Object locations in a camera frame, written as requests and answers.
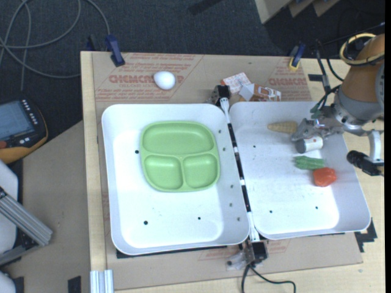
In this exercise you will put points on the white egg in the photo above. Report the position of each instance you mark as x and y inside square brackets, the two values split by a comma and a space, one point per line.
[164, 80]

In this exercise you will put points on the green divided plate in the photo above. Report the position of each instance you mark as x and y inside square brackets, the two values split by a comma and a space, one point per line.
[178, 156]

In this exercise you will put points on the brown cardboard board red print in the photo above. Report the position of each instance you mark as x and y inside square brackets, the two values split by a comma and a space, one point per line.
[189, 69]

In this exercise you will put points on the white can with grey lid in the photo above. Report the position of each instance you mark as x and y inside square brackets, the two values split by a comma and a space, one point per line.
[311, 144]

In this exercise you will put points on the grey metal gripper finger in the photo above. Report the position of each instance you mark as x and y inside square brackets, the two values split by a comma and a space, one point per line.
[302, 129]
[327, 132]

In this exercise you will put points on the orange and white packet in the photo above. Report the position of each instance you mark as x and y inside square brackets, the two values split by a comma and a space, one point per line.
[235, 82]

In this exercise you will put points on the orange and white carton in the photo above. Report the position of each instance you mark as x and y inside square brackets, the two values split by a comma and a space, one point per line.
[264, 92]

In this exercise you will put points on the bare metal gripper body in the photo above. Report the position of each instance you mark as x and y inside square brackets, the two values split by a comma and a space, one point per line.
[331, 121]

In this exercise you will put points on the white plastic tray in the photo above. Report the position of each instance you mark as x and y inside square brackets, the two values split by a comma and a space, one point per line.
[171, 221]
[284, 194]

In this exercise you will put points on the yellow corn cob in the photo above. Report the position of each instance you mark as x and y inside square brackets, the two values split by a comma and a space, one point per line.
[282, 127]

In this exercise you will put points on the thin black and white rod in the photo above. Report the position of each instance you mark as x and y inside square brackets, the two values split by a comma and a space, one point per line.
[236, 151]

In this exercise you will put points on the black cylinder on white bracket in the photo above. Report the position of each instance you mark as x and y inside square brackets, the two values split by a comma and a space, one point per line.
[363, 161]

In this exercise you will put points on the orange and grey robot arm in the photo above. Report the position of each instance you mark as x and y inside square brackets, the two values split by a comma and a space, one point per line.
[360, 81]

